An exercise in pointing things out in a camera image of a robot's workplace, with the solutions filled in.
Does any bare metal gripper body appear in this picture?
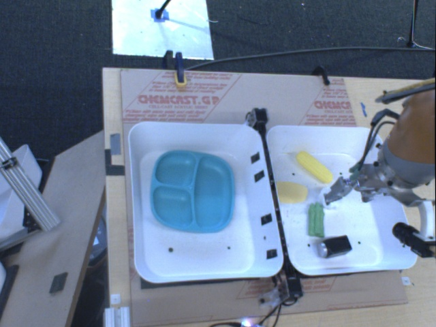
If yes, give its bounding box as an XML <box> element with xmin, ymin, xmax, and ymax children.
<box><xmin>354</xmin><ymin>163</ymin><xmax>422</xmax><ymax>207</ymax></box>

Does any yellow corn cob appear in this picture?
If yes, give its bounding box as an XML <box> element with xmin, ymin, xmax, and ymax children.
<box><xmin>296</xmin><ymin>151</ymin><xmax>334</xmax><ymax>185</ymax></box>

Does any yellow oval slice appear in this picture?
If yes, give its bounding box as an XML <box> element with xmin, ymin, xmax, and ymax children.
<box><xmin>276</xmin><ymin>181</ymin><xmax>309</xmax><ymax>204</ymax></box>

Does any black can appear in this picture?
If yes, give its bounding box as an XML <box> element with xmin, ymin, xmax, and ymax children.
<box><xmin>317</xmin><ymin>235</ymin><xmax>353</xmax><ymax>260</ymax></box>

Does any white plastic tray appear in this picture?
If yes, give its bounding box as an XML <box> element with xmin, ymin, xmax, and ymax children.
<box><xmin>266</xmin><ymin>125</ymin><xmax>418</xmax><ymax>277</ymax></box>
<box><xmin>127</xmin><ymin>121</ymin><xmax>284</xmax><ymax>284</ymax></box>

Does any thin black rod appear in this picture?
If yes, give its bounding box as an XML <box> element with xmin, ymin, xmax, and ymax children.
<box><xmin>257</xmin><ymin>123</ymin><xmax>296</xmax><ymax>279</ymax></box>

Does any blue divided plate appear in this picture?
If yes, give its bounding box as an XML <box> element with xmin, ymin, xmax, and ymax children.
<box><xmin>150</xmin><ymin>149</ymin><xmax>236</xmax><ymax>234</ymax></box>

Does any brown cardboard board red print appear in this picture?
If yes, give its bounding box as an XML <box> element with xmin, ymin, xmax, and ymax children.
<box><xmin>120</xmin><ymin>68</ymin><xmax>409</xmax><ymax>327</ymax></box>

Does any black cylinder on white bracket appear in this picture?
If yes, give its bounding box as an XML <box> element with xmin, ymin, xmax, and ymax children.
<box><xmin>392</xmin><ymin>200</ymin><xmax>436</xmax><ymax>259</ymax></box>

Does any black block with thin wires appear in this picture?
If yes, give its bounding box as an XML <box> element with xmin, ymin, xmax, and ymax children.
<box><xmin>258</xmin><ymin>273</ymin><xmax>304</xmax><ymax>308</ymax></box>
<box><xmin>245</xmin><ymin>107</ymin><xmax>270</xmax><ymax>128</ymax></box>

